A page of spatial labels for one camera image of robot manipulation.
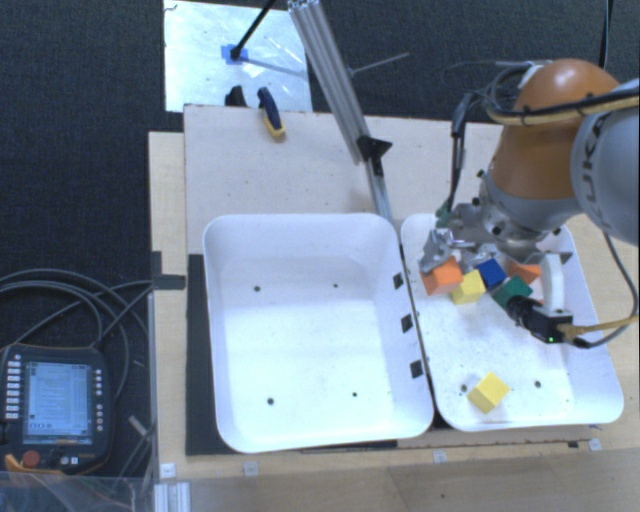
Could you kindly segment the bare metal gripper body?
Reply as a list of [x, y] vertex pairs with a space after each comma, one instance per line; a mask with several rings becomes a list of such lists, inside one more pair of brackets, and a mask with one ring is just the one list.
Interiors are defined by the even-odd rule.
[[524, 228], [492, 203], [458, 204], [446, 226], [446, 242], [472, 254], [502, 254], [516, 262], [540, 262], [547, 235]]

